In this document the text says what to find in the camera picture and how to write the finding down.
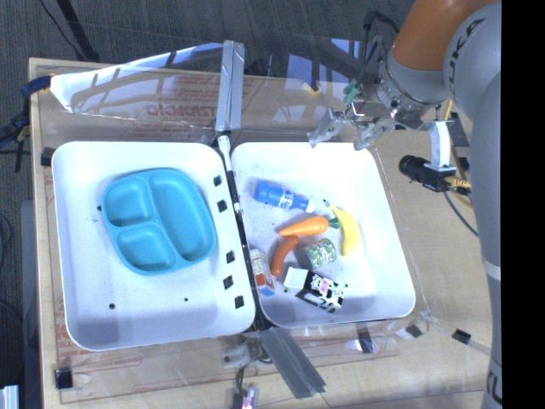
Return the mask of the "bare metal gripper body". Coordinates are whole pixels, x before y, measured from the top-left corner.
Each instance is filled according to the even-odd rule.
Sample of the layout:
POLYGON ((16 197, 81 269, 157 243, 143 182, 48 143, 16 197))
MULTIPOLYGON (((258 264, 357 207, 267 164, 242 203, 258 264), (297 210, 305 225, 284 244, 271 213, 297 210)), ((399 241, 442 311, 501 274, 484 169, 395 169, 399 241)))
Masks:
POLYGON ((396 126, 418 130, 423 126, 422 116, 429 109, 428 103, 405 93, 388 73, 366 80, 353 79, 343 94, 347 120, 355 127, 384 122, 390 125, 390 130, 396 126))

